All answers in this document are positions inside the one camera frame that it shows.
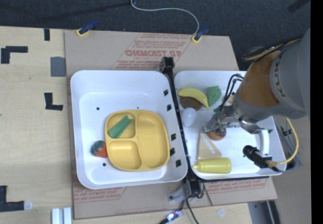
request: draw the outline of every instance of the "tray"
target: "tray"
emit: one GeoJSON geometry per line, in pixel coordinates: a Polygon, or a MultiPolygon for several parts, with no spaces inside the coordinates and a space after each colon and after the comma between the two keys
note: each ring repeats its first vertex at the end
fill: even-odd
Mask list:
{"type": "Polygon", "coordinates": [[[113,166],[125,171],[148,171],[164,166],[170,158],[166,126],[162,118],[147,110],[125,110],[113,113],[105,123],[107,154],[113,166]],[[118,138],[112,130],[122,119],[130,123],[118,138]]]}
{"type": "MultiPolygon", "coordinates": [[[[229,78],[235,74],[240,73],[244,76],[245,72],[241,71],[182,71],[179,72],[174,79],[176,91],[182,88],[192,87],[206,93],[207,88],[211,86],[219,86],[222,91],[220,100],[207,110],[204,106],[197,111],[197,117],[194,124],[190,127],[183,127],[190,165],[197,163],[198,138],[199,132],[205,126],[211,116],[214,114],[213,110],[218,107],[226,92],[229,78]]],[[[234,91],[239,87],[239,82],[235,85],[234,91]]],[[[183,113],[183,107],[179,103],[180,114],[183,113]]],[[[260,127],[271,130],[269,133],[269,154],[273,156],[274,161],[285,160],[285,155],[276,131],[275,123],[272,117],[258,122],[260,127]]],[[[232,163],[232,170],[229,174],[209,174],[200,173],[196,169],[192,169],[194,173],[205,180],[218,179],[235,179],[235,178],[259,178],[264,176],[279,175],[270,169],[260,169],[251,160],[245,157],[242,149],[245,145],[260,147],[260,138],[258,135],[251,135],[242,128],[227,128],[227,134],[224,139],[220,141],[212,141],[216,148],[222,154],[222,157],[228,157],[232,163]]],[[[281,170],[286,168],[286,165],[279,167],[281,170]]]]}
{"type": "Polygon", "coordinates": [[[168,79],[155,71],[79,71],[71,78],[76,171],[90,189],[174,182],[188,170],[168,79]],[[167,130],[168,162],[155,170],[123,171],[109,159],[90,153],[92,144],[105,140],[107,118],[118,111],[147,110],[159,115],[167,130]]]}

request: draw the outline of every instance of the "brown round object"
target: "brown round object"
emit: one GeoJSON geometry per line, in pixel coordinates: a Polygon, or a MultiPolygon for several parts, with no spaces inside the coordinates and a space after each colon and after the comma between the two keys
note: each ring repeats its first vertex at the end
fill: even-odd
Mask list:
{"type": "Polygon", "coordinates": [[[224,128],[222,130],[211,130],[211,131],[209,131],[208,136],[212,140],[220,141],[225,137],[226,134],[227,134],[227,129],[224,128]]]}
{"type": "Polygon", "coordinates": [[[180,96],[180,103],[183,108],[191,107],[198,111],[202,107],[202,103],[194,97],[182,97],[180,96]]]}

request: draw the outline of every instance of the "white tray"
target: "white tray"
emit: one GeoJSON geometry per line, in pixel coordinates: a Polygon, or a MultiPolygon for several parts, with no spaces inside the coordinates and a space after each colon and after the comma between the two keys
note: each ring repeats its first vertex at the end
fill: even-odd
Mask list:
{"type": "Polygon", "coordinates": [[[187,161],[168,79],[155,71],[80,71],[71,79],[76,170],[81,184],[90,189],[174,182],[187,174],[187,161]],[[90,153],[104,139],[107,117],[121,110],[150,110],[161,116],[168,132],[171,155],[157,170],[128,172],[106,158],[90,153]]]}
{"type": "MultiPolygon", "coordinates": [[[[197,118],[195,123],[190,127],[183,127],[188,155],[191,165],[197,163],[197,146],[199,131],[211,119],[214,114],[213,110],[218,107],[225,95],[229,78],[235,74],[240,73],[244,76],[245,72],[239,71],[182,71],[175,76],[175,87],[177,92],[182,88],[192,87],[199,89],[206,94],[207,88],[211,86],[219,86],[222,91],[220,100],[207,110],[204,106],[197,111],[197,118]]],[[[239,87],[240,82],[237,82],[234,91],[239,87]]],[[[260,127],[272,130],[269,133],[270,146],[269,154],[273,156],[274,161],[285,160],[285,155],[282,149],[279,136],[277,134],[274,120],[272,117],[258,122],[260,127]]],[[[213,179],[235,179],[235,178],[252,178],[279,175],[270,169],[260,169],[247,157],[244,157],[242,149],[245,145],[253,147],[260,147],[260,140],[258,135],[251,135],[242,128],[227,128],[227,134],[224,139],[220,141],[212,141],[214,145],[222,153],[222,157],[228,157],[232,163],[232,170],[229,174],[205,174],[199,173],[193,169],[194,173],[205,180],[213,179]]],[[[286,165],[279,166],[279,169],[284,170],[286,165]]]]}

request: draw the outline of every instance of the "yellow plate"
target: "yellow plate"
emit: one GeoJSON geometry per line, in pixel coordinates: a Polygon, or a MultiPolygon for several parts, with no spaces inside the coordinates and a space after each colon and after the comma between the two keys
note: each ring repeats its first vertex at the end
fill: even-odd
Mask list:
{"type": "Polygon", "coordinates": [[[109,160],[118,169],[155,170],[170,158],[166,126],[154,112],[126,110],[113,113],[107,118],[104,131],[109,160]],[[112,138],[108,131],[125,116],[133,121],[119,138],[112,138]]]}

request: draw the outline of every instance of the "white egg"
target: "white egg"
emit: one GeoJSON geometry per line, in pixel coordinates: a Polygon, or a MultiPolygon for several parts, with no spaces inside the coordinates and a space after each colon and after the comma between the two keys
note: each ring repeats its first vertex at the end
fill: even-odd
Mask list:
{"type": "Polygon", "coordinates": [[[196,120],[197,112],[191,107],[187,107],[182,111],[182,122],[185,127],[190,127],[196,120]]]}

